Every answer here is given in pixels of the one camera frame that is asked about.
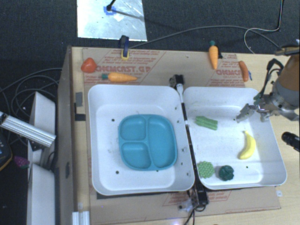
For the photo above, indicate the purple grapes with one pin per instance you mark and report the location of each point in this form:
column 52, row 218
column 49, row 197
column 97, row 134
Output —
column 21, row 162

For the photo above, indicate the blue divided plate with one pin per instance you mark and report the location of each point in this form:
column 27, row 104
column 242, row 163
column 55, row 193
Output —
column 150, row 144

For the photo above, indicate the orange sausage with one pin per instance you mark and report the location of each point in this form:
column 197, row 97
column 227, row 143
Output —
column 244, row 71

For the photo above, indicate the green beans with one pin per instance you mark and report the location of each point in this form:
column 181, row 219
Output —
column 206, row 122

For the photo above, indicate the white plastic tray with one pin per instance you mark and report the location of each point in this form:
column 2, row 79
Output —
column 222, row 144
column 105, row 149

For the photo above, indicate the orange carrot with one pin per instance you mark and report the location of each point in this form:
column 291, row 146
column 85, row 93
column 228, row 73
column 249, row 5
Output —
column 119, row 77
column 213, row 55

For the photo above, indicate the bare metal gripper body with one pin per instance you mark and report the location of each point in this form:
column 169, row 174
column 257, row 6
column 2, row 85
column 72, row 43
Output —
column 284, row 110

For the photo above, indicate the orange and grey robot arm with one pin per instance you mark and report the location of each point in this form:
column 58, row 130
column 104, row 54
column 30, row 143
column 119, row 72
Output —
column 290, row 74

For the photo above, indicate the black cylinder on white bracket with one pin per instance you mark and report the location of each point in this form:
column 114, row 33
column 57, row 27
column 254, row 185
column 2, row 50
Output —
column 291, row 139

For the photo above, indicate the red strawberry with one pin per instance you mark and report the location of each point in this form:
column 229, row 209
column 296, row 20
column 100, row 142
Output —
column 88, row 65

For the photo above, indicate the thin black and white rod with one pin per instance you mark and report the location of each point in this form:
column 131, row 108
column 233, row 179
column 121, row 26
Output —
column 187, row 123

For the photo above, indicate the yellow banana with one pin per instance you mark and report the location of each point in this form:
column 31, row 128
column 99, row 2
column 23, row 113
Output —
column 250, row 146

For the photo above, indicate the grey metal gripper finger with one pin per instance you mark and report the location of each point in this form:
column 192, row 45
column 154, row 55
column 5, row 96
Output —
column 265, row 116
column 245, row 113

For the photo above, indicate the dark green broccoli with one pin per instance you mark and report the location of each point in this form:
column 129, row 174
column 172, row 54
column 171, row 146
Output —
column 226, row 173

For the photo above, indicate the brown cardboard board red print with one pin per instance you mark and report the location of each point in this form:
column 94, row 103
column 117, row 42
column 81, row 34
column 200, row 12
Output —
column 154, row 60

